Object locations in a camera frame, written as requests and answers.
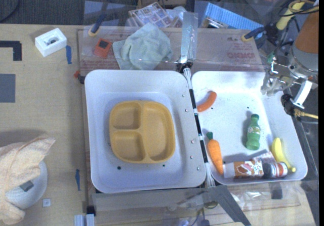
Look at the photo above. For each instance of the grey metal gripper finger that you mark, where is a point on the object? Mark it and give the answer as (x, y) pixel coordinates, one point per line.
(277, 85)
(266, 85)

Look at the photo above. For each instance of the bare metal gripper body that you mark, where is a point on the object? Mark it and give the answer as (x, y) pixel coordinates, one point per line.
(283, 71)

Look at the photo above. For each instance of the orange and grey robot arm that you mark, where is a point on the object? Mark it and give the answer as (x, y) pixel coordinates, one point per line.
(307, 35)

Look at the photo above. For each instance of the white plastic tray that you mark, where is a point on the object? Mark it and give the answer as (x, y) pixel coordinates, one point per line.
(98, 131)
(233, 118)

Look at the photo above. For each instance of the green bottle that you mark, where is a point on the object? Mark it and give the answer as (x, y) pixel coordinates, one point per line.
(253, 133)

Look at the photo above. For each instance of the brown cardboard board red print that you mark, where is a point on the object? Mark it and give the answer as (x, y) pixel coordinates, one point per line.
(222, 47)

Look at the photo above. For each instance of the orange sausage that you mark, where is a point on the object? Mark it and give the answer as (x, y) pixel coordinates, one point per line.
(208, 102)

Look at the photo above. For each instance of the yellow banana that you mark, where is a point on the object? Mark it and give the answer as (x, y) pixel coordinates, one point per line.
(278, 150)

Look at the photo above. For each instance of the pale pink packet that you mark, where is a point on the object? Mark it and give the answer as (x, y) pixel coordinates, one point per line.
(265, 156)

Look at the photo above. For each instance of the blue ribbed box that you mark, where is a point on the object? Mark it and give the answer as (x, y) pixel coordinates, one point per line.
(227, 17)

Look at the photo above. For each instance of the orange carrot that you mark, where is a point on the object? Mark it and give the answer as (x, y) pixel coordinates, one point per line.
(215, 151)

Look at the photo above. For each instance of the dark and orange small can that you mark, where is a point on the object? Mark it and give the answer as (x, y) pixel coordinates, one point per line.
(274, 170)

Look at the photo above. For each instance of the white and orange carton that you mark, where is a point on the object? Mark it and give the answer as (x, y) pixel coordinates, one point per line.
(243, 169)

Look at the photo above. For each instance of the yellow divided plate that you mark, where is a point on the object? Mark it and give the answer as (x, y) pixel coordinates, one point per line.
(158, 131)

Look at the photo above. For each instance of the pale green cloth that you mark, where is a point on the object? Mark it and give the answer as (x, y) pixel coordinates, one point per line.
(144, 47)

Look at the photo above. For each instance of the patterned card packet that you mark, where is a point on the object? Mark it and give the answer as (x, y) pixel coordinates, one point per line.
(152, 14)

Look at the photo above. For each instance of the small orange device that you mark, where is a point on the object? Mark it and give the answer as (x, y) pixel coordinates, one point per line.
(102, 48)

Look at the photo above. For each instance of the white foam box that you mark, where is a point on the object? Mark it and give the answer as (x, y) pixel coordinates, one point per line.
(50, 45)

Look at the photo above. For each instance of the small white square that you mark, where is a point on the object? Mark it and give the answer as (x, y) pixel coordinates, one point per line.
(46, 202)

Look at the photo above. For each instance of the white round bowl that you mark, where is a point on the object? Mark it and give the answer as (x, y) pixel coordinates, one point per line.
(35, 189)

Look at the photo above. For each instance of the peach cloth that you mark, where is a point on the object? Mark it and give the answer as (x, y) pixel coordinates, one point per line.
(17, 159)

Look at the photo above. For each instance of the black cylinder on white bracket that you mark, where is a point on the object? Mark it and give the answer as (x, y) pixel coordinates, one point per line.
(288, 102)

